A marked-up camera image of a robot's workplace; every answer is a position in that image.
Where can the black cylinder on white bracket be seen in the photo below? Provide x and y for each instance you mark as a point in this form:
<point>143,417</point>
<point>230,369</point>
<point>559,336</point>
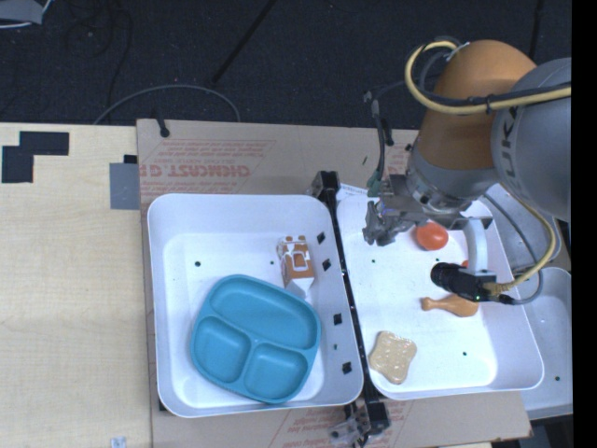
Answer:
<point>459,282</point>

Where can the blue divided plate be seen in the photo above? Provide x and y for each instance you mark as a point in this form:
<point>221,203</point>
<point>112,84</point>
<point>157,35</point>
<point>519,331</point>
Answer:
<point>254,339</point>

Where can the thin black rod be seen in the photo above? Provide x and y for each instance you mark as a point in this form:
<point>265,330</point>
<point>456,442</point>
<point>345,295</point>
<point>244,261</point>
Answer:
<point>347,278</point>

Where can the beige toy bread slice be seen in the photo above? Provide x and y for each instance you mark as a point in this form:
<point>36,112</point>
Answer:
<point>392,356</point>

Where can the white plastic tray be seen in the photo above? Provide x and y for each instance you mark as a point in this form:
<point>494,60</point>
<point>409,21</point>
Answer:
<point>233,250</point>
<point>401,287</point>

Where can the tan toy chicken drumstick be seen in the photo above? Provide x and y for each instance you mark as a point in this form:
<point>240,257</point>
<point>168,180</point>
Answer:
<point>457,306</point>

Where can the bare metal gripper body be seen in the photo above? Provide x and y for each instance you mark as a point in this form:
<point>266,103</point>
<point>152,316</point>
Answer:
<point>406,203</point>

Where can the orange and white carton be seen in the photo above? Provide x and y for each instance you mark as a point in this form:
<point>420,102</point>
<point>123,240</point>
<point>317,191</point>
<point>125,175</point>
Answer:
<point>296,261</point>

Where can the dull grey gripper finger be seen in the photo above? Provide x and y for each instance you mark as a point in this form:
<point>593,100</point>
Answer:
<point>389,237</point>
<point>370,224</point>

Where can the orange toy tomato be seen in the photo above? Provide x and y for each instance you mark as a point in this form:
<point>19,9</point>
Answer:
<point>432,237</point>

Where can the brown cardboard board red print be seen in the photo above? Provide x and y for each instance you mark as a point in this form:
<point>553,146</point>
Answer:
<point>224,161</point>

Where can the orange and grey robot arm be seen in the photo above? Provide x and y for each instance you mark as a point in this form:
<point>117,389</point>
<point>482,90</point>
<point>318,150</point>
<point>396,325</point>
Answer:
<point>471,110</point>

